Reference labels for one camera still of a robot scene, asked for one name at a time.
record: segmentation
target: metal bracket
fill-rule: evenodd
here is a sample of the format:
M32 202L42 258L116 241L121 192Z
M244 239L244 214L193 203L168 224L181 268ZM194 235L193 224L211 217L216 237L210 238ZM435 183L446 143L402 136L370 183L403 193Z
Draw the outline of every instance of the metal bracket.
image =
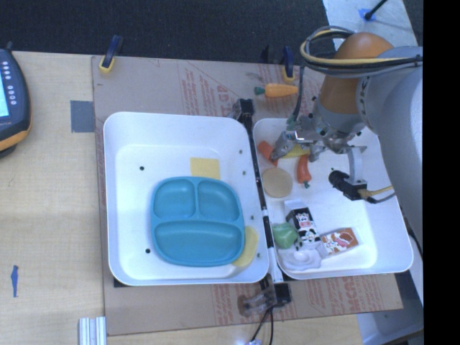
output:
M78 321L79 345L106 345L106 318L80 318Z

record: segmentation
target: screen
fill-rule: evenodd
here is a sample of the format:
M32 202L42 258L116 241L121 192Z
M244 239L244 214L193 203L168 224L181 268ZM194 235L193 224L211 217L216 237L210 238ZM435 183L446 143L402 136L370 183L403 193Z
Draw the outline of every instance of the screen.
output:
M0 118L3 116L8 116L8 104L6 103L5 90L3 85L0 85Z

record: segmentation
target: clamp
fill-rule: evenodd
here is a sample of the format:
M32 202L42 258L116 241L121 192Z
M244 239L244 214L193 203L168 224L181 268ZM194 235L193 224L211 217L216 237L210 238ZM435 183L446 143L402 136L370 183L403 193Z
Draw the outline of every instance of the clamp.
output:
M285 46L282 51L281 64L285 65L282 69L282 79L287 83L294 81L294 56L289 46Z
M109 44L107 53L102 57L99 63L99 70L103 73L108 73L114 66L115 56L117 56L123 45L123 37L115 34Z

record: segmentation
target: toy carrot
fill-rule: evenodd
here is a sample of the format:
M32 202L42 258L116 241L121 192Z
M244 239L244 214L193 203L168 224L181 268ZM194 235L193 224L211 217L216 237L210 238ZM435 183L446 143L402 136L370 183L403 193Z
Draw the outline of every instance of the toy carrot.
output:
M278 160L271 161L270 155L272 154L273 147L270 146L266 141L261 141L259 145L257 146L257 149L259 150L260 153L268 160L270 161L274 166L278 165Z
M297 164L297 181L304 184L305 188L310 187L308 182L311 181L311 174L308 171L308 154L299 157Z
M289 84L268 83L265 88L256 87L254 92L257 95L265 93L265 97L286 97L297 94L298 87Z

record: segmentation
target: gray tape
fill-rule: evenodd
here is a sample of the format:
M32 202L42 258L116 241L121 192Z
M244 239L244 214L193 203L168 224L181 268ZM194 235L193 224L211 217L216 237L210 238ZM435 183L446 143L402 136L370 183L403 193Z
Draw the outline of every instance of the gray tape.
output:
M92 101L70 102L70 126L72 133L94 132L94 107Z

